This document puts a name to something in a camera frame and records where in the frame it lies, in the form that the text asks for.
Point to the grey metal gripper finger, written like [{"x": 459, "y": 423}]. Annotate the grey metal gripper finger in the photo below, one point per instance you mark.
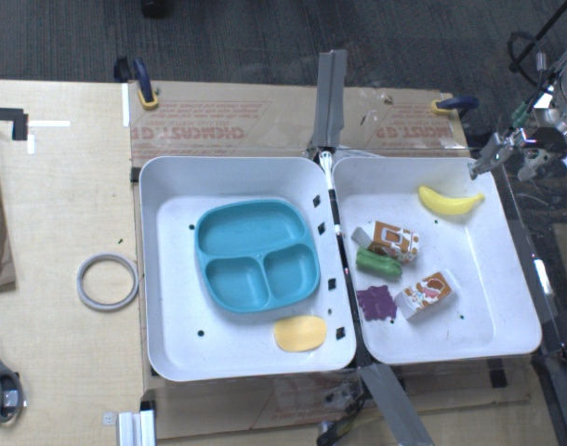
[
  {"x": 492, "y": 153},
  {"x": 534, "y": 163}
]

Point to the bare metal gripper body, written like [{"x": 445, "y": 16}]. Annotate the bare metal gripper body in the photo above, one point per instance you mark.
[{"x": 550, "y": 138}]

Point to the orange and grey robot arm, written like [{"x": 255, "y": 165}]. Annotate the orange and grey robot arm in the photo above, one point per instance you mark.
[{"x": 566, "y": 79}]

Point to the yellow banana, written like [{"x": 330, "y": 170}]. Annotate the yellow banana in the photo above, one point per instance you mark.
[{"x": 446, "y": 205}]

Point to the white plastic tray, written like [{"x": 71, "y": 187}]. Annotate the white plastic tray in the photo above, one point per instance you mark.
[
  {"x": 172, "y": 267},
  {"x": 488, "y": 267}
]

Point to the orange and white carton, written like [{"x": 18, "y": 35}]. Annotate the orange and white carton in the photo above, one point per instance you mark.
[
  {"x": 425, "y": 295},
  {"x": 395, "y": 240}
]

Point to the green toy pea pod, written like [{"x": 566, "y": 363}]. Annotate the green toy pea pod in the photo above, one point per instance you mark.
[{"x": 378, "y": 263}]

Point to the purple grapes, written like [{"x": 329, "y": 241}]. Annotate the purple grapes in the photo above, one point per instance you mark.
[{"x": 376, "y": 302}]

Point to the blue divided plate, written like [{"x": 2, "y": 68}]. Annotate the blue divided plate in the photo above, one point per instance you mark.
[{"x": 246, "y": 228}]

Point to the yellow oval toy slice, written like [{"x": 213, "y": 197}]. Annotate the yellow oval toy slice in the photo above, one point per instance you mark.
[{"x": 300, "y": 333}]

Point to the brown cardboard board red print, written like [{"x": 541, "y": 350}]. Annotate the brown cardboard board red print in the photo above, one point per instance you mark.
[{"x": 228, "y": 123}]

